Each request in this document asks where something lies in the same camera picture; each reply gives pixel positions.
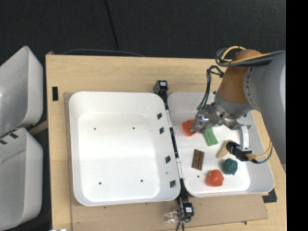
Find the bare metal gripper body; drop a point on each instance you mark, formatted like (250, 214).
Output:
(216, 117)

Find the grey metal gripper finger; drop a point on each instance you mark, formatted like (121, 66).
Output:
(195, 127)
(206, 129)

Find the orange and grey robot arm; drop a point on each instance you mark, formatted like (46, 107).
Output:
(264, 85)

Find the red toy tomato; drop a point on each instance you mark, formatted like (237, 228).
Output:
(214, 177)
(186, 127)

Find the light green toy vegetable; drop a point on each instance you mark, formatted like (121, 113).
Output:
(211, 138)

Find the thin black and white rod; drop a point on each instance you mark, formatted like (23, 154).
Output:
(173, 138)

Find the pale yellow toy corn cob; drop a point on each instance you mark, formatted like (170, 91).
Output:
(221, 151)

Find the brown chocolate bar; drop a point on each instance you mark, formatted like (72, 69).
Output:
(198, 159)

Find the dark green toy broccoli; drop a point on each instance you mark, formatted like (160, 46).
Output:
(229, 166)

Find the white plastic tray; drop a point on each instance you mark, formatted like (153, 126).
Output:
(190, 184)
(118, 150)

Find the black cylinder on white bracket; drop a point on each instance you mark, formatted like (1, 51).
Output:
(238, 150)

